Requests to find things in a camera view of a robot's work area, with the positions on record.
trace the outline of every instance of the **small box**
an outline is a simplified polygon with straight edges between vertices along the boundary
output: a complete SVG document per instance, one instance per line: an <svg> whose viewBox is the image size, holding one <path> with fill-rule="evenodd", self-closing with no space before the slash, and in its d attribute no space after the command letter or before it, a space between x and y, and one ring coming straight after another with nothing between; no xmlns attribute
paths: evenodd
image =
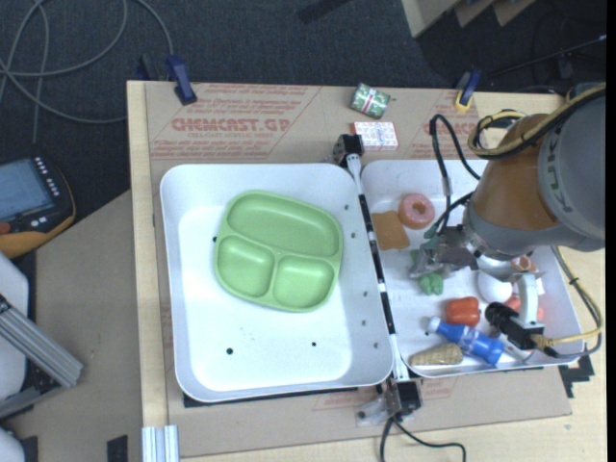
<svg viewBox="0 0 616 462"><path fill-rule="evenodd" d="M398 149L398 137L391 121L356 121L353 127L355 134L362 137L367 152Z"/></svg>

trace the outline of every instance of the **hole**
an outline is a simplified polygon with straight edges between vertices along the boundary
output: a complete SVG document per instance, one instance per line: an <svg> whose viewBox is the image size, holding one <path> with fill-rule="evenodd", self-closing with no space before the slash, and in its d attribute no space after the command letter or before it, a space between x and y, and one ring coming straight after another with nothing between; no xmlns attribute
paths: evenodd
<svg viewBox="0 0 616 462"><path fill-rule="evenodd" d="M413 204L413 212L414 212L415 214L423 215L423 214L424 214L424 212L425 212L425 207L424 207L424 205L423 205L423 204L420 204L419 202L418 202L418 203Z"/></svg>

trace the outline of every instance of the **blue clamp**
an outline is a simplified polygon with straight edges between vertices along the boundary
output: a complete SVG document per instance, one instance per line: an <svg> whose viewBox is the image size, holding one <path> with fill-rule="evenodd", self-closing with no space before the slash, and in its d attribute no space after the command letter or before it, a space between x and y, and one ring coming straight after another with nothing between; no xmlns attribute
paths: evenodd
<svg viewBox="0 0 616 462"><path fill-rule="evenodd" d="M191 81L186 71L186 64L177 55L169 55L165 60L169 78L177 82L175 93L183 105L196 102L196 95L191 87Z"/></svg>
<svg viewBox="0 0 616 462"><path fill-rule="evenodd" d="M457 111L462 113L469 111L473 103L473 93L479 84L480 78L481 70L474 67L470 73L467 72L462 76L462 79L458 83L458 88L461 89L461 91L455 96L455 101L453 103L453 107Z"/></svg>

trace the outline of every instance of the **white tray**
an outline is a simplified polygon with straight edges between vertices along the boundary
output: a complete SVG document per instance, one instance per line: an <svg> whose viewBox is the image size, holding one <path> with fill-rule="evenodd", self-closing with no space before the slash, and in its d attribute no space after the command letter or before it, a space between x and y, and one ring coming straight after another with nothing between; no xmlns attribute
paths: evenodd
<svg viewBox="0 0 616 462"><path fill-rule="evenodd" d="M451 200L471 192L476 180L459 161L445 161L452 182ZM469 161L479 174L485 168L485 161ZM437 217L445 210L445 197L441 184L441 173L434 161L375 161L368 164L362 172L362 183L370 212L381 213L397 210L402 197L407 193L422 193L434 205ZM463 209L455 210L449 218L449 225L461 222ZM420 376L438 377L473 372L490 372L497 370L515 370L529 367L543 367L570 363L551 358L542 352L534 352L522 362L519 358L505 353L498 364L493 367L481 360L466 356L456 366L413 366L409 358L422 350L429 349L444 342L438 334L426 334L427 320L432 316L442 317L445 303L452 298L474 295L481 303L481 322L477 328L489 332L490 326L483 318L487 303L480 298L476 285L476 272L463 269L445 280L442 295L425 295L417 281L408 277L411 266L410 250L419 248L424 242L425 230L406 229L411 242L403 250L390 249L379 251L385 282L392 306L394 323L398 334L398 344L402 359L413 372ZM540 296L540 305L544 308L545 333L549 337L562 337L580 332L578 318L567 292L558 264L548 247L538 248L532 255L537 268L544 272L541 283L545 294ZM566 353L583 351L583 341L575 341L559 346Z"/></svg>
<svg viewBox="0 0 616 462"><path fill-rule="evenodd" d="M291 313L227 293L214 272L223 212L249 190L316 205L340 222L343 261L319 309ZM161 182L175 371L182 390L220 402L374 385L393 365L372 255L350 175L328 164L183 165Z"/></svg>

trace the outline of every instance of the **cardboard sheet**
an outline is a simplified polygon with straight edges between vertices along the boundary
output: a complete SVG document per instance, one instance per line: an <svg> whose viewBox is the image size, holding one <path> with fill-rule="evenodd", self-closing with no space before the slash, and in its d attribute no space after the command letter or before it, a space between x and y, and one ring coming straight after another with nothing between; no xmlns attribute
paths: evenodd
<svg viewBox="0 0 616 462"><path fill-rule="evenodd" d="M376 436L382 426L359 427L355 413L373 399L375 389L318 393L288 398L249 400L186 407L175 379L159 185L173 166L185 163L314 163L328 161L341 134L355 121L369 118L349 107L353 88L263 85L194 85L197 103L182 107L173 84L146 83L151 188L159 271L161 315L167 378L168 417L180 430L182 456L284 447ZM502 108L527 113L551 111L556 99L533 94L500 94L464 113L452 104L454 90L384 89L392 96L383 121L392 121L398 149L367 152L375 159L432 159L428 122L436 115L452 124L460 143L481 116ZM446 138L442 152L457 157ZM493 424L571 413L557 368L484 373L419 380L423 407L408 426L414 431Z"/></svg>

